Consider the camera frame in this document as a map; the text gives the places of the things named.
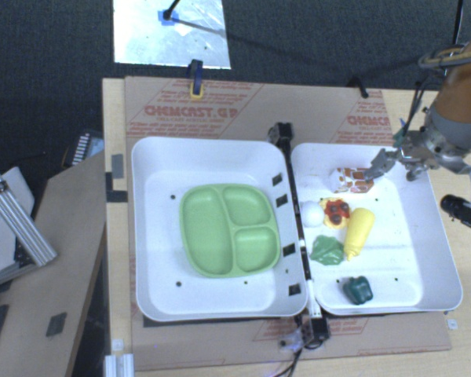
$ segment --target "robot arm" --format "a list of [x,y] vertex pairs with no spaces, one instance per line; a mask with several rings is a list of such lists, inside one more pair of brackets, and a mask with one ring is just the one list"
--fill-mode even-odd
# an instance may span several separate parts
[[[396,151],[382,149],[365,171],[365,178],[378,178],[402,163],[407,180],[415,180],[428,169],[444,167],[455,174],[468,174],[471,166],[464,158],[471,153],[471,42],[465,47],[453,47],[440,52],[438,57],[424,56],[422,68],[445,71],[446,78],[419,130],[408,127],[418,110],[426,84],[415,91],[407,123],[395,136]],[[471,202],[446,196],[442,208],[454,218],[471,227]]]

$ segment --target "yellow corn toy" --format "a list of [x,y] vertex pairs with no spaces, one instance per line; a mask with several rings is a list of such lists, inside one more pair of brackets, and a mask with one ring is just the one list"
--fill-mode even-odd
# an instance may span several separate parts
[[356,208],[351,213],[344,242],[344,253],[347,256],[347,261],[351,261],[352,257],[360,255],[374,222],[374,213],[366,208]]

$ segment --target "white egg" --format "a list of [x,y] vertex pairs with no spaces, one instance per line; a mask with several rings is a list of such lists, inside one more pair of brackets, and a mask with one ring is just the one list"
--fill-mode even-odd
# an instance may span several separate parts
[[305,201],[300,204],[301,223],[306,228],[321,226],[324,220],[324,210],[315,201]]

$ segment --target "toy food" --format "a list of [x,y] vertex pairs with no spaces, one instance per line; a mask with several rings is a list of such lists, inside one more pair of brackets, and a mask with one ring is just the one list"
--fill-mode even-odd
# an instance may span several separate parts
[[344,242],[344,253],[347,256],[347,261],[351,261],[352,257],[360,254],[374,222],[374,213],[366,208],[356,208],[351,213]]
[[338,265],[344,261],[343,246],[334,237],[317,236],[309,257],[323,265]]
[[365,276],[349,278],[349,281],[342,286],[342,290],[355,305],[362,305],[374,298],[370,283]]
[[300,206],[301,221],[306,228],[315,228],[323,224],[324,210],[315,201],[305,201]]
[[358,167],[338,167],[330,175],[330,188],[332,192],[368,192],[374,181],[365,181],[363,171]]
[[324,225],[332,229],[347,226],[350,217],[349,205],[341,198],[326,198],[319,202],[324,209]]

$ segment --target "brown cylinder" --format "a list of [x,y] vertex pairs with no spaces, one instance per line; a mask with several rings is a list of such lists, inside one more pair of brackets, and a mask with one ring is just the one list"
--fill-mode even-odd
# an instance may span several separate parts
[[[462,52],[471,52],[471,42]],[[445,119],[471,123],[471,63],[452,68],[435,101],[436,111]]]

